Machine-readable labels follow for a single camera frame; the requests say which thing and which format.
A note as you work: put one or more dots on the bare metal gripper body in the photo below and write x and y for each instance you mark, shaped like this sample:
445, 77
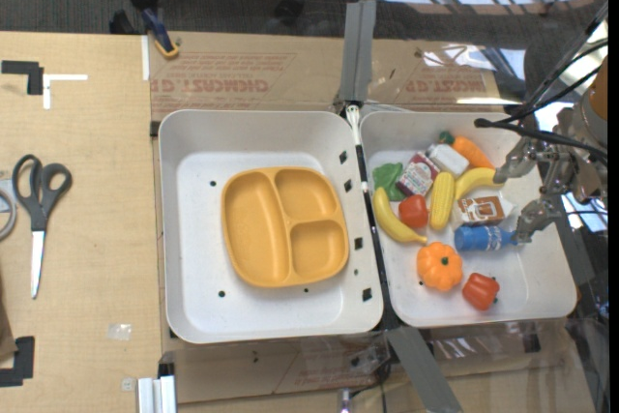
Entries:
573, 159

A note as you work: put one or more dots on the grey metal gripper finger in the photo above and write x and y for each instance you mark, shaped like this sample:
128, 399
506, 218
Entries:
516, 159
532, 217

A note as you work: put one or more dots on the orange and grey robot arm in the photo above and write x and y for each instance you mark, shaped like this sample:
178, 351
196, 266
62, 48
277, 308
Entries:
599, 97

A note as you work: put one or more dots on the yellow banana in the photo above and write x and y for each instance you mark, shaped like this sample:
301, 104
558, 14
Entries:
389, 220
476, 179

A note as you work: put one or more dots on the orange carrot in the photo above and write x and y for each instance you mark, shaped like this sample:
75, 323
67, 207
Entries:
471, 151

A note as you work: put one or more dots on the brown and white milk carton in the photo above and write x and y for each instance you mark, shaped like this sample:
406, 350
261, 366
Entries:
483, 210

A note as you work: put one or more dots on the blue bottle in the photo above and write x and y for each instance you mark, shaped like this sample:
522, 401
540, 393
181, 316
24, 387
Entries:
476, 238

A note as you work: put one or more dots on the white plastic tray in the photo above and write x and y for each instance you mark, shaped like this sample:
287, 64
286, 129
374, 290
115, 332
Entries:
198, 256
527, 285

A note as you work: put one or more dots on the yellow corn cob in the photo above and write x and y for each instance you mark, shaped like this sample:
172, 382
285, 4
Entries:
442, 200

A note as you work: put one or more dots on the orange bell pepper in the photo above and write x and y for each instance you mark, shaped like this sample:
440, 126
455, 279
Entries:
480, 291

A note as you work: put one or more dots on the pink and white carton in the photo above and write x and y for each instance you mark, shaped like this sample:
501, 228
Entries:
417, 176

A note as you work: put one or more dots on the orange pumpkin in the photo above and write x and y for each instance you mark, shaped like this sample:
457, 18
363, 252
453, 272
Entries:
437, 268

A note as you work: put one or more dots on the red bell pepper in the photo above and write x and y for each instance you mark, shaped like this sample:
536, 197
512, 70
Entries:
413, 211

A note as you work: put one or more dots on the green toy lettuce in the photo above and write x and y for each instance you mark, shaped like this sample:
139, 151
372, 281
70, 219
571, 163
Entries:
385, 177

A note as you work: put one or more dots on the orange divided plate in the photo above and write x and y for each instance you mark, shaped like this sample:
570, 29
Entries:
256, 227

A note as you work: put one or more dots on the brown cardboard board red print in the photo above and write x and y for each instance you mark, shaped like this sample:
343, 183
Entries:
251, 77

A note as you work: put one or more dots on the grey tape roll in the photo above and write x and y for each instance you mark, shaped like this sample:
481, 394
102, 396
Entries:
9, 227

